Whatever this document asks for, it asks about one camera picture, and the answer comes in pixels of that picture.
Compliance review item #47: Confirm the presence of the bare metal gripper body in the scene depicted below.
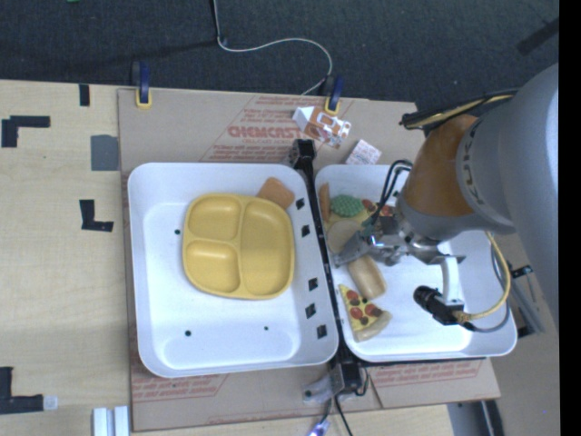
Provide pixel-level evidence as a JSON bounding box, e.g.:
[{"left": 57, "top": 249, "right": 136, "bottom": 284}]
[{"left": 362, "top": 223, "right": 465, "bottom": 268}]

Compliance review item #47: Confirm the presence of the pizza slice with pepperoni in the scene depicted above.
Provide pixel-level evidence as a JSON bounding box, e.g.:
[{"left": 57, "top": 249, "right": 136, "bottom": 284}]
[
  {"left": 360, "top": 197, "right": 397, "bottom": 220},
  {"left": 337, "top": 283, "right": 394, "bottom": 344}
]

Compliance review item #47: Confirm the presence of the white plastic tray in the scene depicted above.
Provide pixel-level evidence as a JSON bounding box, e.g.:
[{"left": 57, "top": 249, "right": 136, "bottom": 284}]
[
  {"left": 313, "top": 163, "right": 519, "bottom": 364},
  {"left": 126, "top": 161, "right": 340, "bottom": 379}
]

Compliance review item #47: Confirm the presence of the black cylinder on white bracket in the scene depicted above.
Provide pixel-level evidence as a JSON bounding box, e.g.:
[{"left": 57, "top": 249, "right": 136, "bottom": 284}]
[{"left": 412, "top": 254, "right": 467, "bottom": 327}]

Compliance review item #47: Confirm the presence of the thin black rod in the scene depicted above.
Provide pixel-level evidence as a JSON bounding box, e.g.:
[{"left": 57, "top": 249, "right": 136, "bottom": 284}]
[{"left": 300, "top": 152, "right": 351, "bottom": 363}]

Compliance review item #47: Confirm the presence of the orange sausage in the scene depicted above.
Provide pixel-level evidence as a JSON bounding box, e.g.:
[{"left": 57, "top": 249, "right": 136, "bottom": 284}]
[{"left": 318, "top": 182, "right": 332, "bottom": 223}]

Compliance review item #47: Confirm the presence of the white packet with red print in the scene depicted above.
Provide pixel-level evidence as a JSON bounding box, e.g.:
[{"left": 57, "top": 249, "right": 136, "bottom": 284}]
[{"left": 344, "top": 138, "right": 383, "bottom": 166}]

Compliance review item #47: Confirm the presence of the beige bread roll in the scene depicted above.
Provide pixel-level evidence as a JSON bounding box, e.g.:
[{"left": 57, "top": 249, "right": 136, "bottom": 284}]
[{"left": 347, "top": 253, "right": 389, "bottom": 301}]

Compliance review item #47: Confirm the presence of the brown cardboard board red print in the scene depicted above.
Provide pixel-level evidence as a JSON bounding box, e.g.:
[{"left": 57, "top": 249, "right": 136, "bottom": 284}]
[{"left": 116, "top": 87, "right": 502, "bottom": 433}]

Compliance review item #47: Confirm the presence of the yellow banana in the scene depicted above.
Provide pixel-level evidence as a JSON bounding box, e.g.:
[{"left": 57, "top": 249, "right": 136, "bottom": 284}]
[{"left": 326, "top": 210, "right": 372, "bottom": 232}]

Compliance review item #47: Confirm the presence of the beige round biscuit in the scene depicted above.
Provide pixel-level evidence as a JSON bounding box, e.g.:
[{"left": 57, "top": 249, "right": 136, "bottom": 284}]
[{"left": 326, "top": 218, "right": 363, "bottom": 254}]

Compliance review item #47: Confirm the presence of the yellow divided plate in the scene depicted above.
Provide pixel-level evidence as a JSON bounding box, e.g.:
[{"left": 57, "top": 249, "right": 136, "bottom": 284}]
[{"left": 182, "top": 192, "right": 297, "bottom": 302}]

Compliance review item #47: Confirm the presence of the orange toast slice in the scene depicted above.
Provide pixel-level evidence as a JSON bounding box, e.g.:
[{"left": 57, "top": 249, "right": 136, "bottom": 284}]
[{"left": 255, "top": 176, "right": 297, "bottom": 211}]

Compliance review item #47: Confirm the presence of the black block with thin wires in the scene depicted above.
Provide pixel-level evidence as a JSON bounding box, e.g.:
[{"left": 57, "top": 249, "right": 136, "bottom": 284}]
[
  {"left": 327, "top": 357, "right": 369, "bottom": 397},
  {"left": 289, "top": 138, "right": 318, "bottom": 170}
]

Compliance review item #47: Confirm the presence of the orange and white carton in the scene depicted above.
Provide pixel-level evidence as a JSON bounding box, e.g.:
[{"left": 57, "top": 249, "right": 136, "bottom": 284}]
[{"left": 291, "top": 105, "right": 353, "bottom": 150}]

